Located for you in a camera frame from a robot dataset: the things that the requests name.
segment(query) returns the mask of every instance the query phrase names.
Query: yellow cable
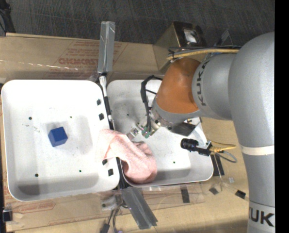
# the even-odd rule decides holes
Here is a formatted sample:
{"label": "yellow cable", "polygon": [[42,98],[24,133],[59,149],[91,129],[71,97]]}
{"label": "yellow cable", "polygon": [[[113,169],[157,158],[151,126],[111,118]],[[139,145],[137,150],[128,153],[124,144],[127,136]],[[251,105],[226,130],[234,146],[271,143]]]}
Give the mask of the yellow cable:
{"label": "yellow cable", "polygon": [[197,55],[197,54],[203,54],[203,53],[213,53],[213,52],[220,52],[220,53],[237,53],[239,49],[205,49],[205,50],[195,50],[195,51],[190,51],[190,52],[185,52],[185,53],[174,53],[173,56],[169,56],[166,59],[167,60],[173,60],[175,58],[179,57],[187,57],[187,56],[192,56],[192,55]]}
{"label": "yellow cable", "polygon": [[219,142],[214,142],[214,141],[211,141],[211,143],[215,145],[224,146],[224,147],[211,146],[209,150],[215,153],[236,148],[236,145],[233,145],[233,144],[224,144],[224,143],[219,143]]}

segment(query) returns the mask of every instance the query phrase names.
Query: black connector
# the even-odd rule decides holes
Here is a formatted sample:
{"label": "black connector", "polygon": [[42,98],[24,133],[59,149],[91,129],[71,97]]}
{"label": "black connector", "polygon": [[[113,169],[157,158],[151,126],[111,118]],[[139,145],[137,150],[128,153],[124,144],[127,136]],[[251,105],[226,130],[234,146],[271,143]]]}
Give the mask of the black connector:
{"label": "black connector", "polygon": [[105,223],[104,226],[102,227],[100,233],[108,233],[109,228],[110,228],[110,224]]}
{"label": "black connector", "polygon": [[211,151],[209,150],[211,147],[211,143],[208,144],[207,148],[199,148],[198,147],[198,141],[193,140],[193,139],[187,139],[187,138],[183,138],[181,140],[180,146],[188,151],[196,151],[199,154],[205,155],[205,156],[209,156]]}

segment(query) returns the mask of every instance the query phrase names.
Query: blue cube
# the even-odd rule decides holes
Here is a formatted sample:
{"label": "blue cube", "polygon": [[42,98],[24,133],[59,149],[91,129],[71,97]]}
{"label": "blue cube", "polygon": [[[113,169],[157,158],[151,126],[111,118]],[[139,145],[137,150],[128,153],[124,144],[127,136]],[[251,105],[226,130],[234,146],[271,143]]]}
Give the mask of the blue cube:
{"label": "blue cube", "polygon": [[63,127],[52,129],[48,134],[49,141],[53,147],[64,144],[68,136]]}

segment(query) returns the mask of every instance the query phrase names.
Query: metal bar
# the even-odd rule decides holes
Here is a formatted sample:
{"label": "metal bar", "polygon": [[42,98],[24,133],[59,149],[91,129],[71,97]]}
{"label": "metal bar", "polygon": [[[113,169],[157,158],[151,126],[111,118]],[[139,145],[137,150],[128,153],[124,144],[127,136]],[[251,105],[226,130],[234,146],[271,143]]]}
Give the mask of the metal bar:
{"label": "metal bar", "polygon": [[136,187],[123,189],[122,197],[139,229],[150,229],[157,225],[158,220]]}
{"label": "metal bar", "polygon": [[102,21],[100,28],[98,73],[112,71],[115,23]]}

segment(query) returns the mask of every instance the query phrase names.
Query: metal rod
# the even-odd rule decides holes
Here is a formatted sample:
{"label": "metal rod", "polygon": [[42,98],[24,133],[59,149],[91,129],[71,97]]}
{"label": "metal rod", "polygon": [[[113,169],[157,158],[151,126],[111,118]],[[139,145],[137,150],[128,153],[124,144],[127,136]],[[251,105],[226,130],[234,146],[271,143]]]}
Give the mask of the metal rod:
{"label": "metal rod", "polygon": [[6,0],[0,0],[0,15],[4,22],[6,32],[15,33],[15,28],[11,19],[11,6]]}

